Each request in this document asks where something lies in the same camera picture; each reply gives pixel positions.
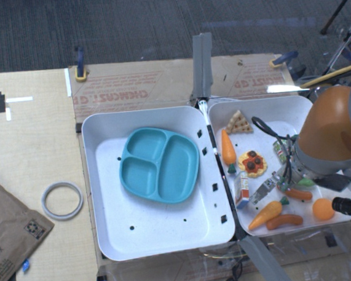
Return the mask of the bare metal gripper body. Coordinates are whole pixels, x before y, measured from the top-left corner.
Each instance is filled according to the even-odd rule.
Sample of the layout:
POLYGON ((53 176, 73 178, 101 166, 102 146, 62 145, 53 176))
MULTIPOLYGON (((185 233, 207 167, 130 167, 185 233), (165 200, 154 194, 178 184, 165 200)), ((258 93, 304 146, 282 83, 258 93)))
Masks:
POLYGON ((279 189, 294 188, 302 180, 300 168, 297 157, 291 156, 276 172, 272 173, 272 179, 279 189))

